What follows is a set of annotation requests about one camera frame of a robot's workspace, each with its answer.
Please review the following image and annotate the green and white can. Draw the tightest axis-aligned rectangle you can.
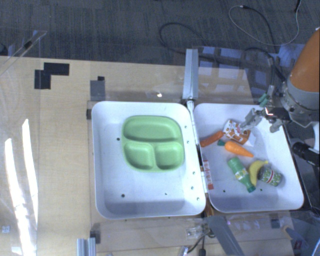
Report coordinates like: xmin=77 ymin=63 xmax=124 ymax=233
xmin=257 ymin=165 xmax=283 ymax=187

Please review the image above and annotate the red and white packet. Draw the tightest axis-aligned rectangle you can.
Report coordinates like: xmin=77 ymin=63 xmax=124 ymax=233
xmin=202 ymin=159 xmax=215 ymax=191

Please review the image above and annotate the yellow banana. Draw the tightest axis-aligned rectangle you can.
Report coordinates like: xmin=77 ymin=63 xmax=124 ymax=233
xmin=248 ymin=159 xmax=269 ymax=187

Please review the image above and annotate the orange carrot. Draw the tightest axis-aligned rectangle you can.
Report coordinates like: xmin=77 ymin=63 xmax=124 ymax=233
xmin=217 ymin=139 xmax=255 ymax=159

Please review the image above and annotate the green plastic bottle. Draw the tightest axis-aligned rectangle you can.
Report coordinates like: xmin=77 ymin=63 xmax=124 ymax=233
xmin=226 ymin=156 xmax=257 ymax=194

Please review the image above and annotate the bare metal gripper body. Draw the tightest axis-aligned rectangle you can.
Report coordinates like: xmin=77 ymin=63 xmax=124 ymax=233
xmin=264 ymin=105 xmax=291 ymax=123

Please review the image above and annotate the green divided plate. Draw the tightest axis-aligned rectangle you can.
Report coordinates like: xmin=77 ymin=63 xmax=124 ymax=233
xmin=121 ymin=114 xmax=186 ymax=174

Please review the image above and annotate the orange sausage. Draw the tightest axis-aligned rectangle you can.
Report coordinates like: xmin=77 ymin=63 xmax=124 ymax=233
xmin=199 ymin=130 xmax=225 ymax=148

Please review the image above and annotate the white plastic tray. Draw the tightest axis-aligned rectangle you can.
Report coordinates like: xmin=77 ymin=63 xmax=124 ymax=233
xmin=193 ymin=102 xmax=305 ymax=214
xmin=90 ymin=100 xmax=207 ymax=221

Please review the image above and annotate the black cylinder on white bracket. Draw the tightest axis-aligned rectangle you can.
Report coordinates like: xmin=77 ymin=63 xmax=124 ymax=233
xmin=291 ymin=121 xmax=320 ymax=167

